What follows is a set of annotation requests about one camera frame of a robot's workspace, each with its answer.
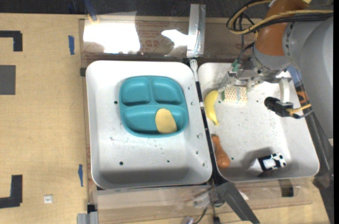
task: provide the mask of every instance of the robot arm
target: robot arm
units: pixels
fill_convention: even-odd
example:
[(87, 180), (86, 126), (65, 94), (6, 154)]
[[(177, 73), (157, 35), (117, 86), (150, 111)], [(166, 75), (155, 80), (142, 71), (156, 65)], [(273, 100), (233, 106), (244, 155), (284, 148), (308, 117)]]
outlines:
[[(235, 28), (236, 14), (230, 18), (231, 24), (228, 23), (231, 30)], [(236, 85), (237, 81), (245, 81), (248, 89), (264, 81), (278, 82), (280, 79), (277, 75), (293, 65), (301, 72), (313, 111), (327, 136), (332, 138), (333, 6), (311, 8), (303, 0), (275, 0), (264, 20), (268, 20), (266, 25), (265, 22), (256, 25), (256, 29), (260, 30), (249, 60), (236, 60), (240, 63), (239, 67), (234, 67), (234, 72), (226, 74), (219, 91)], [(265, 104), (273, 110), (280, 103), (267, 101)], [(291, 108), (281, 104), (279, 108)]]

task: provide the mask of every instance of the white sink basin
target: white sink basin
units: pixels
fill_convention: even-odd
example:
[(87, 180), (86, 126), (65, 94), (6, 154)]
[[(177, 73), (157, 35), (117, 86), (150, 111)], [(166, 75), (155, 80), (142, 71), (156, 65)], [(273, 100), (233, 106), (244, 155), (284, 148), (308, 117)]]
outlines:
[[(198, 75), (203, 98), (213, 89), (227, 71), (228, 63), (206, 63), (199, 67)], [(298, 96), (290, 81), (290, 102), (300, 106)], [(247, 93), (247, 104), (215, 103), (220, 125), (208, 120), (211, 134), (220, 137), (220, 143), (231, 158), (227, 169), (219, 169), (225, 179), (233, 182), (277, 180), (312, 177), (319, 170), (319, 160), (305, 119), (282, 118), (264, 105), (267, 97), (280, 98), (279, 84), (263, 83)], [(259, 157), (282, 153), (287, 166), (257, 177), (246, 170)]]
[[(189, 121), (177, 135), (129, 133), (119, 112), (119, 89), (129, 77), (165, 76), (183, 90)], [(103, 189), (194, 185), (212, 166), (192, 70), (179, 62), (96, 61), (86, 70), (92, 176)]]

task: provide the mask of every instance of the black and white toy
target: black and white toy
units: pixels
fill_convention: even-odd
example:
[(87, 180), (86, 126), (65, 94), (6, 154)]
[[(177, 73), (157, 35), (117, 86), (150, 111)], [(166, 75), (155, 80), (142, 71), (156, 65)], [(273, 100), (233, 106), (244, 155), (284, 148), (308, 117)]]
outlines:
[(286, 161), (281, 153), (276, 153), (255, 159), (247, 171), (258, 176), (283, 167), (286, 167)]

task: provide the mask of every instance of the wire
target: wire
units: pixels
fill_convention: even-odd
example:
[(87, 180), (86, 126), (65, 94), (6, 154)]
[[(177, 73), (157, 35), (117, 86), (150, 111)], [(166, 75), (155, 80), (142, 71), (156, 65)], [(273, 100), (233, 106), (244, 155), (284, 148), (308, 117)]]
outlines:
[(304, 105), (304, 106), (302, 106), (302, 107), (295, 108), (295, 109), (293, 109), (293, 108), (287, 108), (286, 111), (289, 112), (290, 115), (293, 115), (293, 114), (298, 113), (298, 112), (300, 112), (301, 110), (304, 110), (304, 109), (309, 108), (309, 107), (311, 107), (311, 104), (310, 104), (310, 103), (309, 103), (309, 104), (306, 104), (306, 105)]
[(247, 9), (249, 9), (252, 6), (255, 5), (260, 5), (260, 4), (267, 4), (272, 2), (273, 0), (251, 0), (249, 2), (247, 2), (243, 7), (241, 7), (240, 9), (238, 9), (232, 16), (231, 18), (228, 20), (228, 22), (226, 23), (227, 28), (230, 28), (234, 25), (234, 23), (236, 22), (237, 18)]
[(313, 109), (310, 110), (310, 111), (308, 111), (306, 114), (301, 115), (301, 116), (300, 116), (300, 115), (297, 115), (297, 114), (294, 114), (294, 115), (293, 115), (293, 118), (295, 118), (295, 119), (302, 119), (302, 118), (304, 118), (304, 117), (310, 115), (312, 112), (313, 112)]
[(222, 207), (224, 204), (225, 204), (224, 201), (223, 201), (221, 204), (216, 204), (216, 203), (214, 203), (214, 204), (213, 204), (213, 207), (214, 207), (214, 208), (220, 208), (220, 207)]
[(241, 52), (240, 52), (240, 54), (239, 54), (239, 56), (238, 56), (238, 58), (237, 58), (239, 63), (241, 62), (241, 59), (242, 59), (242, 57), (243, 57), (244, 52), (245, 52), (246, 50), (252, 48), (253, 46), (254, 46), (254, 42), (252, 42), (251, 44), (247, 45), (244, 49), (241, 50)]
[(276, 23), (284, 23), (291, 21), (322, 21), (326, 20), (331, 16), (333, 16), (333, 10), (293, 10), (272, 15), (250, 26), (247, 29), (241, 30), (232, 29), (229, 27), (229, 23), (227, 24), (227, 28), (234, 34), (248, 34), (250, 32), (257, 31), (265, 26)]
[(254, 25), (254, 22), (245, 14), (243, 13), (243, 16), (252, 24)]
[(216, 208), (214, 208), (214, 204), (212, 204), (213, 216), (216, 216)]
[[(243, 26), (242, 26), (242, 22), (243, 22), (243, 15), (241, 14), (239, 17), (239, 29), (242, 30)], [(238, 61), (240, 61), (240, 57), (243, 55), (243, 51), (244, 51), (244, 45), (245, 45), (245, 39), (244, 39), (244, 35), (241, 35), (242, 38), (242, 46), (241, 46), (241, 50), (238, 56)]]
[(207, 209), (208, 209), (208, 207), (206, 207), (206, 208), (202, 211), (201, 217), (200, 217), (196, 222), (194, 222), (193, 224), (198, 224), (198, 223), (201, 221), (201, 219), (205, 216), (205, 214), (206, 214), (206, 212), (207, 212)]

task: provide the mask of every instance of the blue tape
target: blue tape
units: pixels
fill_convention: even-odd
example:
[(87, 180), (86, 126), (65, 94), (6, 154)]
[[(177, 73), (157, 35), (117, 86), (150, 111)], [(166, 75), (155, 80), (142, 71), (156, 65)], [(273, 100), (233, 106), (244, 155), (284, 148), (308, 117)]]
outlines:
[(92, 4), (92, 2), (90, 0), (84, 0), (85, 2), (85, 6), (86, 6), (86, 9), (88, 11), (88, 14), (90, 15), (90, 17), (92, 18), (93, 21), (97, 21), (97, 13), (96, 13), (96, 10)]
[(70, 55), (74, 55), (74, 49), (75, 49), (75, 46), (74, 46), (74, 37), (69, 35), (68, 36), (68, 46), (69, 46), (69, 52), (70, 52)]
[(79, 164), (78, 174), (79, 174), (81, 187), (83, 187), (84, 186), (84, 180), (83, 180), (84, 172), (83, 172), (83, 165), (81, 164)]

